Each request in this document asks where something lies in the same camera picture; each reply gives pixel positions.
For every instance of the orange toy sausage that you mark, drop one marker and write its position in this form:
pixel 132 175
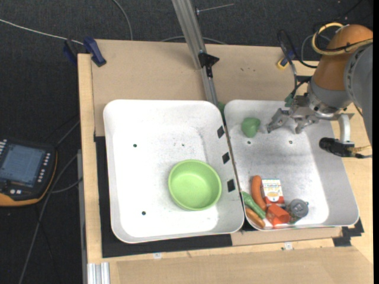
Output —
pixel 257 191

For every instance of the brown cardboard board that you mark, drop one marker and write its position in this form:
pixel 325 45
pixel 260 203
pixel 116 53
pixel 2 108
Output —
pixel 154 75

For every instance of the grey can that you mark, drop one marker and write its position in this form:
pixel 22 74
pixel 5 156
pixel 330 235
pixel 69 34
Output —
pixel 297 209

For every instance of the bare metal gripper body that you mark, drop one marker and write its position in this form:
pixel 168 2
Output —
pixel 302 108

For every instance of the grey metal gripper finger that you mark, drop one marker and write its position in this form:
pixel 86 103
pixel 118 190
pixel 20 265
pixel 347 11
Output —
pixel 301 125
pixel 278 118

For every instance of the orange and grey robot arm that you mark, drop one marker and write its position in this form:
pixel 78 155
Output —
pixel 331 69

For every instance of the red carton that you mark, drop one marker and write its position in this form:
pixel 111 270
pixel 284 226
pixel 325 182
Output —
pixel 277 215

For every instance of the green bowl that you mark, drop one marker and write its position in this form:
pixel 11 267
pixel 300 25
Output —
pixel 194 185

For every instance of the white and orange carton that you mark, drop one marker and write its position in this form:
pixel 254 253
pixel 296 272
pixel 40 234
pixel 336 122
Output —
pixel 272 192

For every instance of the green toy vegetable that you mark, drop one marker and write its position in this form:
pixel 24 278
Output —
pixel 253 204

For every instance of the green toy pepper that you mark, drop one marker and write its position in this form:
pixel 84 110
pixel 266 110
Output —
pixel 250 127

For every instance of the black cylinder on white bracket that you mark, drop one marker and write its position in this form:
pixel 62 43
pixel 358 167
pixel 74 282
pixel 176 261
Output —
pixel 334 146

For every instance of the white plastic tray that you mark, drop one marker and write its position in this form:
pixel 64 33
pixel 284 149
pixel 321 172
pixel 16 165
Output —
pixel 148 182
pixel 284 161

